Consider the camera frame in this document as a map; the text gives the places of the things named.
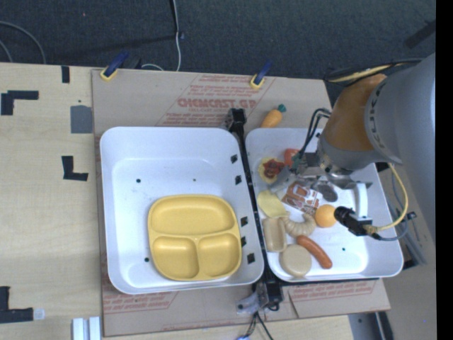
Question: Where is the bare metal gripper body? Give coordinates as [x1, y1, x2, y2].
[290, 152, 373, 191]

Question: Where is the pizza slice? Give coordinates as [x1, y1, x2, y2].
[257, 157, 286, 185]

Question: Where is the orange ball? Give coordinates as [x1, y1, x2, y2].
[314, 204, 338, 229]

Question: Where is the red tomato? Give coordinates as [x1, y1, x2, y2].
[283, 148, 302, 168]

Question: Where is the orange and white carton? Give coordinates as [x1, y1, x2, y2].
[280, 180, 323, 216]

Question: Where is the thin black rod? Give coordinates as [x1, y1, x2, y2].
[234, 121, 276, 315]

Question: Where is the beige ribbed croissant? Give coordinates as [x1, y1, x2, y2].
[282, 212, 317, 238]

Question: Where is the beige bread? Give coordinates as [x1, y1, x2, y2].
[262, 217, 288, 254]

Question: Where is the orange sausage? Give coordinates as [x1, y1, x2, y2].
[296, 234, 334, 270]

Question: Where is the orange carrot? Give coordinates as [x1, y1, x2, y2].
[260, 103, 288, 129]

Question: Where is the white plastic tray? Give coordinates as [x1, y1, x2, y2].
[244, 127, 405, 283]
[99, 125, 265, 295]

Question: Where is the beige round biscuit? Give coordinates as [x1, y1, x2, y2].
[278, 243, 314, 279]

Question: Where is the yellow divided plate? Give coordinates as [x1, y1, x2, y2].
[147, 193, 243, 282]

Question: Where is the brown cardboard board red print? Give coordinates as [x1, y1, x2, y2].
[91, 68, 392, 338]

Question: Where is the black cylinder on white bracket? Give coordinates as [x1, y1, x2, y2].
[333, 182, 374, 237]

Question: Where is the black block with thin wires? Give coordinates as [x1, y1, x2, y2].
[226, 108, 248, 133]
[263, 280, 285, 305]

